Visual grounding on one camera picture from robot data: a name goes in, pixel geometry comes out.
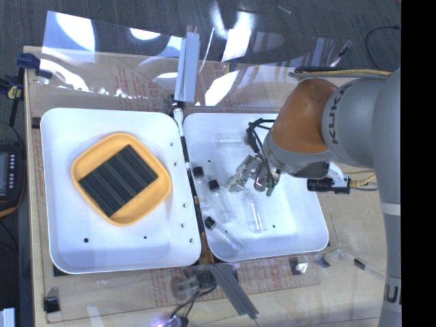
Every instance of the robotic arm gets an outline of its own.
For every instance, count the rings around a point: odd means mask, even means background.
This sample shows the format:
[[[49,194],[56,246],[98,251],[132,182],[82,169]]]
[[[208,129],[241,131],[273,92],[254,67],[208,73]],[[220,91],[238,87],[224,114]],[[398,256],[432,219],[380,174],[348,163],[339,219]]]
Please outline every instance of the robotic arm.
[[[273,192],[283,173],[307,178],[311,191],[349,193],[349,178],[333,161],[374,169],[386,229],[388,265],[382,327],[401,321],[401,69],[386,78],[359,78],[337,88],[321,78],[300,82],[286,100],[263,144],[249,124],[255,151],[229,179],[229,190],[254,179],[258,191]]]

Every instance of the yellow rounded square frame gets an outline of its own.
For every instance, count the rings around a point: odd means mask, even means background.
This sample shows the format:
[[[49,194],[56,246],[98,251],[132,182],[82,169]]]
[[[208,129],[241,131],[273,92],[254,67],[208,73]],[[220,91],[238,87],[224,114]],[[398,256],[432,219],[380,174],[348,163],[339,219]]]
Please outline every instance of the yellow rounded square frame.
[[[157,174],[157,178],[145,189],[128,201],[110,217],[99,207],[94,199],[82,188],[79,180],[130,145],[137,154]],[[71,176],[75,186],[85,200],[107,221],[114,225],[130,225],[149,214],[171,191],[172,182],[168,171],[161,162],[135,136],[116,132],[94,144],[74,160]]]

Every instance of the black cap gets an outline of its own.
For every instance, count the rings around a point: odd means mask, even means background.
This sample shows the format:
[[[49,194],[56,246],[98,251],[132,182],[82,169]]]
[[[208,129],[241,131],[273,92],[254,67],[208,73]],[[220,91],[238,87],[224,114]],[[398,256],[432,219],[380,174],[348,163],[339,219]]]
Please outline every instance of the black cap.
[[[194,167],[192,170],[193,176],[196,178],[201,178],[204,176],[203,167]]]
[[[204,225],[206,226],[206,228],[212,229],[215,226],[215,220],[212,217],[207,217],[204,220]]]
[[[209,189],[211,191],[216,191],[220,188],[219,183],[216,179],[214,179],[213,181],[209,182]]]

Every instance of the white tray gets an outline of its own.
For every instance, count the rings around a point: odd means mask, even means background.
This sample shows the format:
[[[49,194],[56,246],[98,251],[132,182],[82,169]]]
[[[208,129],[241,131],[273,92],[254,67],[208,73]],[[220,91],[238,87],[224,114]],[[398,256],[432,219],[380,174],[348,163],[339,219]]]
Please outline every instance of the white tray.
[[[170,195],[129,226],[107,222],[82,197],[70,170],[79,154],[117,131],[137,137],[165,166]],[[200,236],[178,127],[155,112],[56,108],[41,120],[50,255],[66,273],[193,264]]]
[[[276,114],[191,114],[185,119],[184,131],[192,168],[202,166],[209,180],[217,179],[226,186],[248,154],[253,151],[244,144],[217,144],[217,136],[245,137],[248,122],[275,119]],[[265,129],[256,129],[263,140]],[[224,224],[226,230],[244,244],[237,254],[226,251],[219,243],[208,237],[211,251],[227,262],[252,260],[319,251],[328,243],[328,230],[316,193],[307,191],[307,180],[282,175],[271,197],[256,192],[253,180],[246,188],[255,195],[260,210],[265,213],[267,230],[253,233],[247,227],[243,210],[242,193],[228,193],[237,219]],[[204,211],[204,216],[214,210]]]

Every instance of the dark gray floor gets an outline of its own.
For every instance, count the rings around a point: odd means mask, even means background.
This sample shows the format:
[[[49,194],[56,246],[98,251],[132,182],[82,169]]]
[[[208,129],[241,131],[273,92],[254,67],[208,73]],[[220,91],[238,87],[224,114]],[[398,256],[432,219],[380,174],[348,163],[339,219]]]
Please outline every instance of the dark gray floor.
[[[400,66],[401,31],[391,27],[401,25],[401,0],[0,0],[0,77],[16,75],[15,62],[24,45],[42,45],[48,10],[182,36],[187,25],[203,30],[213,26],[212,4],[218,6],[226,29],[232,28],[237,12],[249,12],[257,18],[255,31],[351,40],[353,47],[341,67],[394,71]],[[11,107],[11,101],[0,96],[4,121]],[[24,132],[22,103],[15,128]],[[0,144],[13,140],[3,127],[0,133]],[[18,241],[18,212],[0,221],[2,309],[19,306],[18,256],[8,250]]]

